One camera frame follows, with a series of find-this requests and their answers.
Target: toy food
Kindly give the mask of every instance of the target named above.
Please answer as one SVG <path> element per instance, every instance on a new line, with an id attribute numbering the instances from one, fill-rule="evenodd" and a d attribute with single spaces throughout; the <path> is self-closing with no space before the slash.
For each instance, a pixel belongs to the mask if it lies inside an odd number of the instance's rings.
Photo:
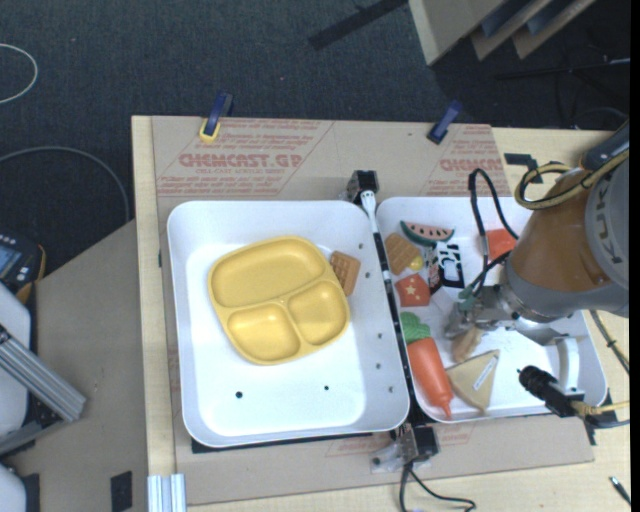
<path id="1" fill-rule="evenodd" d="M 411 260 L 411 263 L 409 263 L 409 268 L 411 270 L 415 270 L 416 272 L 420 270 L 422 267 L 424 267 L 424 260 L 422 259 L 422 255 L 420 254 L 415 258 L 413 258 Z"/>
<path id="2" fill-rule="evenodd" d="M 489 229 L 486 231 L 489 245 L 489 259 L 495 260 L 516 246 L 516 239 L 506 229 Z"/>
<path id="3" fill-rule="evenodd" d="M 469 359 L 471 353 L 480 344 L 481 336 L 482 333 L 476 327 L 472 327 L 457 338 L 454 338 L 451 342 L 453 360 L 456 363 L 461 363 Z"/>
<path id="4" fill-rule="evenodd" d="M 415 222 L 400 221 L 400 227 L 409 240 L 420 245 L 435 245 L 446 242 L 453 236 L 453 229 L 417 224 Z"/>
<path id="5" fill-rule="evenodd" d="M 440 407 L 450 419 L 449 403 L 454 395 L 435 340 L 427 337 L 408 343 L 407 355 L 414 380 L 429 402 Z"/>
<path id="6" fill-rule="evenodd" d="M 420 256 L 420 249 L 398 233 L 391 233 L 384 241 L 389 268 L 395 275 L 402 273 L 414 258 Z"/>
<path id="7" fill-rule="evenodd" d="M 446 370 L 455 393 L 482 412 L 487 410 L 491 401 L 499 357 L 499 350 L 490 350 Z"/>
<path id="8" fill-rule="evenodd" d="M 358 272 L 360 271 L 360 260 L 343 252 L 334 251 L 331 254 L 329 263 L 338 281 L 340 281 L 344 294 L 348 297 L 356 287 Z"/>
<path id="9" fill-rule="evenodd" d="M 420 274 L 411 274 L 396 282 L 402 307 L 427 306 L 431 301 L 429 285 Z"/>
<path id="10" fill-rule="evenodd" d="M 423 324 L 418 315 L 409 311 L 400 313 L 400 324 L 402 325 L 402 335 L 405 343 L 417 341 L 420 338 L 431 336 L 431 329 L 427 324 Z"/>

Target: orange toy food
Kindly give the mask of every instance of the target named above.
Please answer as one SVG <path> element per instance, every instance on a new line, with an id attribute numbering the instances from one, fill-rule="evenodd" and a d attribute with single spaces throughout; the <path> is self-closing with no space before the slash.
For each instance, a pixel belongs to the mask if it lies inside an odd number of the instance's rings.
<path id="1" fill-rule="evenodd" d="M 447 419 L 450 419 L 449 402 L 453 399 L 453 391 L 435 340 L 428 337 L 409 343 L 407 354 L 413 378 L 427 395 L 429 402 L 440 407 Z"/>
<path id="2" fill-rule="evenodd" d="M 487 230 L 487 242 L 489 243 L 489 259 L 491 261 L 516 246 L 516 239 L 504 228 Z"/>

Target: blue clamp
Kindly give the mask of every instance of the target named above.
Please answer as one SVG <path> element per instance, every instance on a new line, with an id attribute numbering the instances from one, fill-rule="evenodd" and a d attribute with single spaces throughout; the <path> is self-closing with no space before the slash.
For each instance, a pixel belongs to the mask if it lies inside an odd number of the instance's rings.
<path id="1" fill-rule="evenodd" d="M 200 140 L 206 144 L 211 144 L 220 132 L 220 118 L 231 112 L 233 106 L 233 95 L 224 91 L 218 91 L 216 100 L 211 108 L 209 118 L 205 119 L 200 128 Z"/>
<path id="2" fill-rule="evenodd" d="M 440 144 L 442 142 L 442 139 L 444 139 L 444 136 L 447 134 L 447 128 L 451 123 L 453 123 L 455 118 L 458 117 L 458 114 L 461 110 L 462 103 L 457 100 L 453 100 L 449 104 L 449 107 L 447 108 L 444 116 L 442 116 L 442 119 L 440 119 L 440 121 L 438 121 L 433 126 L 433 128 L 431 128 L 431 130 L 427 134 L 427 139 L 429 139 L 431 142 L 435 142 L 436 144 Z"/>

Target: toy cheese wedge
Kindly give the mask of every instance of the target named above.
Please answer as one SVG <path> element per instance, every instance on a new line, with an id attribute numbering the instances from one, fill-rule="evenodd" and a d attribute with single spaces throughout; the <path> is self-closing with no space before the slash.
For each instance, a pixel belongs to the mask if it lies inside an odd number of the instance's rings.
<path id="1" fill-rule="evenodd" d="M 455 393 L 481 411 L 489 407 L 499 357 L 499 350 L 491 350 L 446 370 Z"/>

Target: toy watermelon slice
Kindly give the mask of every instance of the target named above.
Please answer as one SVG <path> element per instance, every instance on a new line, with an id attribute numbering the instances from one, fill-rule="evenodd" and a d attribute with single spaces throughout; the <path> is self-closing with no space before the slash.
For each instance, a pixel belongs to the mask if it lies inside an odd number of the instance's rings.
<path id="1" fill-rule="evenodd" d="M 420 245 L 435 245 L 437 242 L 446 242 L 453 236 L 453 229 L 417 224 L 415 222 L 400 221 L 402 231 L 407 237 Z"/>

